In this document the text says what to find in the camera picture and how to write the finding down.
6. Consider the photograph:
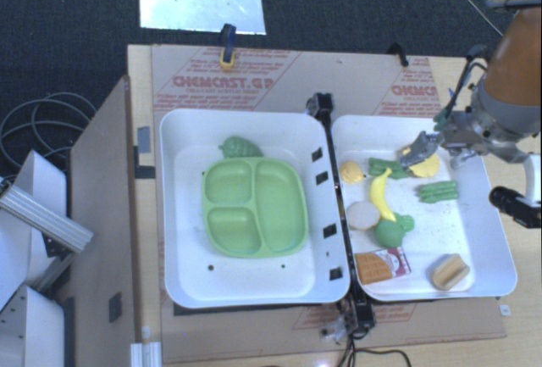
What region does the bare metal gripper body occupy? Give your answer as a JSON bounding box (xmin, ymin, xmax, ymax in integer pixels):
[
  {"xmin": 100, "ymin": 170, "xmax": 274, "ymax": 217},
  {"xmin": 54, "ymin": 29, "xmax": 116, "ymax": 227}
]
[{"xmin": 438, "ymin": 109, "xmax": 528, "ymax": 165}]

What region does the yellow round flat biscuit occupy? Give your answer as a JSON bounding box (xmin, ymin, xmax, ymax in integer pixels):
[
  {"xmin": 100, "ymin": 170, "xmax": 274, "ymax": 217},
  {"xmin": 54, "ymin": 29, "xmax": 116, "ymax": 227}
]
[{"xmin": 401, "ymin": 146, "xmax": 442, "ymax": 180}]

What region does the yellow banana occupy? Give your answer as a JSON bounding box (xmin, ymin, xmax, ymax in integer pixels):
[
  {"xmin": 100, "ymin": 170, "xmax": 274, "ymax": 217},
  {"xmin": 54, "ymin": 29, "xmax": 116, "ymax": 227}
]
[{"xmin": 368, "ymin": 166, "xmax": 398, "ymax": 224}]

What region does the yellow crinkled chip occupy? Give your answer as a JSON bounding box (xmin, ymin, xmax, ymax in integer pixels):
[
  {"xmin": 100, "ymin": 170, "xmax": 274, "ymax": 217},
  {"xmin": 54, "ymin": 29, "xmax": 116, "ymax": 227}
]
[{"xmin": 338, "ymin": 159, "xmax": 367, "ymax": 186}]

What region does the white round bread slice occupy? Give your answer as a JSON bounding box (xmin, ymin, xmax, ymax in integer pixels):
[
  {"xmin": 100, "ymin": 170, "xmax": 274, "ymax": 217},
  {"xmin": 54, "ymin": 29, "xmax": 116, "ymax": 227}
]
[{"xmin": 346, "ymin": 200, "xmax": 382, "ymax": 232}]

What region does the green broccoli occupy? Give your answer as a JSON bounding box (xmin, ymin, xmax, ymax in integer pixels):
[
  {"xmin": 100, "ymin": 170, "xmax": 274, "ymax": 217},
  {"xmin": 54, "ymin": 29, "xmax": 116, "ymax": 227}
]
[{"xmin": 373, "ymin": 214, "xmax": 416, "ymax": 249}]

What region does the thin black and white rod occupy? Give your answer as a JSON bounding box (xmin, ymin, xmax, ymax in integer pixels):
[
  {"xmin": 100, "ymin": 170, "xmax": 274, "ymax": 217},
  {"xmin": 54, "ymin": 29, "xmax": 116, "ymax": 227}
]
[{"xmin": 318, "ymin": 106, "xmax": 370, "ymax": 318}]

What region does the white plastic tray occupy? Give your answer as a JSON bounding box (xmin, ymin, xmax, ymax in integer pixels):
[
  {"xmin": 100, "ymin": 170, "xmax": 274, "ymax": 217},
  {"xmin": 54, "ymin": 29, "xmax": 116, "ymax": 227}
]
[
  {"xmin": 330, "ymin": 114, "xmax": 519, "ymax": 303},
  {"xmin": 158, "ymin": 108, "xmax": 352, "ymax": 309}
]

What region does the red and white carton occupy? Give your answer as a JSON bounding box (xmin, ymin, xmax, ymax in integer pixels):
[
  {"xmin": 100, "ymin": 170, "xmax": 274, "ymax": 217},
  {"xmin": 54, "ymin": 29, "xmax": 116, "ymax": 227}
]
[{"xmin": 373, "ymin": 247, "xmax": 412, "ymax": 277}]

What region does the orange waffle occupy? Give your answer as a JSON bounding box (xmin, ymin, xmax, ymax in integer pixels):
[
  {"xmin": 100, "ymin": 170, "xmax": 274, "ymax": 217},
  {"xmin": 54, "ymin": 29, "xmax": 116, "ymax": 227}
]
[{"xmin": 354, "ymin": 252, "xmax": 393, "ymax": 286}]

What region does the tan hot dog bun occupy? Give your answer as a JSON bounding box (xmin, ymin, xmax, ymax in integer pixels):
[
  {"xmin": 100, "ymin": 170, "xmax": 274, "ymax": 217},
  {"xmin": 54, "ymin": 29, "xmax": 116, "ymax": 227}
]
[{"xmin": 430, "ymin": 253, "xmax": 471, "ymax": 292}]

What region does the green divided plate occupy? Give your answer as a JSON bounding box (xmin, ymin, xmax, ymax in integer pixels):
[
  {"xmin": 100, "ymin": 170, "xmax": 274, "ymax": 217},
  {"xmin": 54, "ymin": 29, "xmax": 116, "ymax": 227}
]
[{"xmin": 201, "ymin": 157, "xmax": 309, "ymax": 260}]

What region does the brown cardboard board red print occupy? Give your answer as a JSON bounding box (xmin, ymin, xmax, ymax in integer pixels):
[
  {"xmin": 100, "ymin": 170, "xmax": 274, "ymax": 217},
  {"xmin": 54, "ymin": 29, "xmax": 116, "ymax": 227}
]
[{"xmin": 150, "ymin": 43, "xmax": 508, "ymax": 364}]

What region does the green lettuce leaf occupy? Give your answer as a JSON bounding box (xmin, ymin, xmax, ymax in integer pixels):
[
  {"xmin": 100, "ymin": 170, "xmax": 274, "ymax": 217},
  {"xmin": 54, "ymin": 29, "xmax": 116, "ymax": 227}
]
[{"xmin": 218, "ymin": 135, "xmax": 265, "ymax": 160}]

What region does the black cylinder on white bracket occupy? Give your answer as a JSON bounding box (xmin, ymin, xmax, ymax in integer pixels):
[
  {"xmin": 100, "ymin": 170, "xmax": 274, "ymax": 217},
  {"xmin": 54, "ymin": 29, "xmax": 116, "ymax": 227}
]
[{"xmin": 489, "ymin": 153, "xmax": 542, "ymax": 230}]

